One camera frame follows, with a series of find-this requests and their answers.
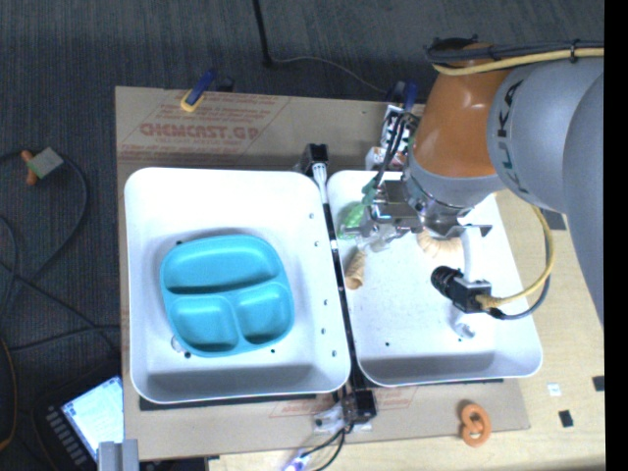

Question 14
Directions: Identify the beige ribbed doughnut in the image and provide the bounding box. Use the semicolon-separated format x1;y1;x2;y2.
416;230;463;260

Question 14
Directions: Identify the green toy vegetable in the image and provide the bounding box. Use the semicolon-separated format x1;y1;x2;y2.
341;202;368;229

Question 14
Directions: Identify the beige ribbed toy bread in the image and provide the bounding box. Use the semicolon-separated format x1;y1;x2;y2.
343;251;367;291

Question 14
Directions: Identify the orange pretzel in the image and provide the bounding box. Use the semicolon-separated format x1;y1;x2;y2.
457;399;493;448

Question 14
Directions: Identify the black block with thin wires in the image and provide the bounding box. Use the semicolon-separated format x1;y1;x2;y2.
300;143;331;174
341;388;379;424

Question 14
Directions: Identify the white plastic tray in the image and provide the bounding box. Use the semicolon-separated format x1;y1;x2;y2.
123;166;353;405
326;169;545;389

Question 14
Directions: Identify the black cylinder on white bracket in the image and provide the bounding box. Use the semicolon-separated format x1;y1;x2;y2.
430;223;494;316

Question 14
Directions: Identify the blue divided plate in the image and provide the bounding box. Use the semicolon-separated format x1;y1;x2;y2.
159;235;296;359

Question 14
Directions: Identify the thin black and white rod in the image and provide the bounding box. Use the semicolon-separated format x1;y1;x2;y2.
313;162;363;393

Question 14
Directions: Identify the small white and orange carton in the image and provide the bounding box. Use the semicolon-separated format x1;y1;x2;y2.
365;145;408;172

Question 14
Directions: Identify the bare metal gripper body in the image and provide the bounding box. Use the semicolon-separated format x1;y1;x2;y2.
368;179;473;238

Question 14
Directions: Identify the brown cardboard board red print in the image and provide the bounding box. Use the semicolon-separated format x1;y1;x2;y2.
115;85;532;461

